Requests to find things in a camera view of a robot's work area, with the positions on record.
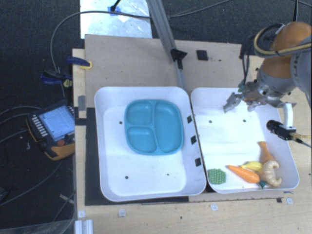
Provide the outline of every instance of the black mount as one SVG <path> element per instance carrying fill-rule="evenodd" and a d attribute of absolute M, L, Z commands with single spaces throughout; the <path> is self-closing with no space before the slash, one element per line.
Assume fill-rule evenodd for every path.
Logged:
<path fill-rule="evenodd" d="M 177 60 L 177 66 L 179 69 L 183 69 L 183 65 L 182 65 L 182 60 L 183 58 L 187 55 L 186 52 L 183 52 L 183 51 L 180 51 L 180 50 L 177 50 L 177 49 L 172 49 L 170 51 L 171 53 L 171 57 L 174 61 Z"/>

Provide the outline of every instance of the toy vegetable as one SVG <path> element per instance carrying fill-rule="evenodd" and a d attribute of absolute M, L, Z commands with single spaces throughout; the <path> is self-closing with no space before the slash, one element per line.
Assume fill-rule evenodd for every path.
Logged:
<path fill-rule="evenodd" d="M 226 174 L 221 169 L 208 170 L 208 179 L 211 184 L 223 184 L 226 181 Z"/>
<path fill-rule="evenodd" d="M 260 181 L 259 175 L 253 171 L 232 165 L 228 165 L 228 168 L 248 183 L 258 183 Z"/>
<path fill-rule="evenodd" d="M 260 141 L 259 145 L 262 150 L 262 164 L 266 163 L 268 160 L 275 160 L 275 158 L 270 154 L 267 143 L 265 141 Z"/>
<path fill-rule="evenodd" d="M 245 165 L 240 165 L 239 167 L 241 168 L 247 168 L 256 172 L 261 172 L 262 171 L 262 163 L 258 162 L 258 161 L 249 161 L 247 162 Z"/>
<path fill-rule="evenodd" d="M 276 160 L 268 160 L 262 167 L 261 179 L 268 184 L 277 187 L 282 183 L 282 179 L 276 179 L 274 176 L 273 168 L 279 168 L 279 164 Z"/>

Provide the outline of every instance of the yellow device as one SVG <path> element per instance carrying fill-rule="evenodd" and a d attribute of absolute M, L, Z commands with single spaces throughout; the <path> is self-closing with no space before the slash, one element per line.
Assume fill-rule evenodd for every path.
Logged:
<path fill-rule="evenodd" d="M 74 109 L 67 100 L 28 115 L 29 133 L 51 160 L 65 158 L 75 152 Z"/>

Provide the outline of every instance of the white tray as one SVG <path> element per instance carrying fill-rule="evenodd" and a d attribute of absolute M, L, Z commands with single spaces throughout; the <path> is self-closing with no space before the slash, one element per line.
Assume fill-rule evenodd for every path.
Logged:
<path fill-rule="evenodd" d="M 281 122 L 278 110 L 266 105 L 248 112 L 246 103 L 241 102 L 225 114 L 223 105 L 232 92 L 237 92 L 237 88 L 197 88 L 191 94 L 205 167 L 207 170 L 220 168 L 227 176 L 226 183 L 209 183 L 210 186 L 224 194 L 260 190 L 257 184 L 245 182 L 226 166 L 260 161 L 258 142 L 266 141 L 268 149 L 280 165 L 275 175 L 282 178 L 282 184 L 277 188 L 265 187 L 264 190 L 295 188 L 299 183 L 299 174 L 288 142 L 266 128 L 270 119 Z"/>
<path fill-rule="evenodd" d="M 124 113 L 138 99 L 161 99 L 180 110 L 184 143 L 171 155 L 138 154 L 127 144 Z M 130 201 L 201 193 L 206 176 L 187 93 L 178 87 L 105 87 L 95 95 L 100 186 L 111 201 Z"/>

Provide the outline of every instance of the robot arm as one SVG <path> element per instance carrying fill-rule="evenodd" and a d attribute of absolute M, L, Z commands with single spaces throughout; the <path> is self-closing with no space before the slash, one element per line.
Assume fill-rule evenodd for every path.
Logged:
<path fill-rule="evenodd" d="M 253 42 L 255 53 L 265 58 L 257 79 L 247 82 L 241 94 L 233 93 L 223 107 L 224 112 L 237 106 L 241 100 L 247 103 L 249 111 L 265 104 L 283 107 L 285 103 L 280 99 L 295 87 L 306 94 L 311 108 L 311 26 L 303 22 L 287 24 L 279 30 L 269 51 L 258 46 L 265 31 L 260 31 Z"/>

